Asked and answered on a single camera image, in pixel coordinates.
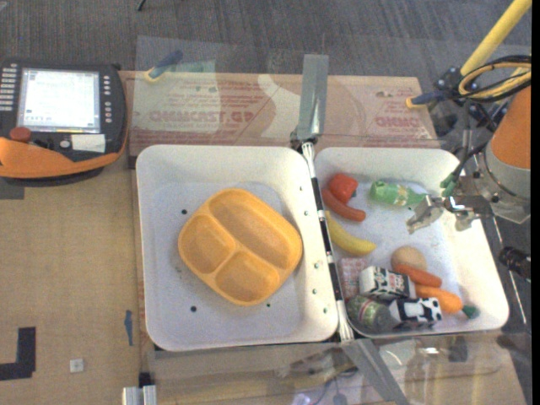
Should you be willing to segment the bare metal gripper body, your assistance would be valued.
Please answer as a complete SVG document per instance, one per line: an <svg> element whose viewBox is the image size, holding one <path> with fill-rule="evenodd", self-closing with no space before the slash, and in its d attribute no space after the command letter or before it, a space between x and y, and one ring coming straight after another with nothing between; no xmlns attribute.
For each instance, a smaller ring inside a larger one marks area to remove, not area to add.
<svg viewBox="0 0 540 405"><path fill-rule="evenodd" d="M510 192L488 174L450 174L442 181L442 197L458 224L492 216L522 224L531 215L529 199Z"/></svg>

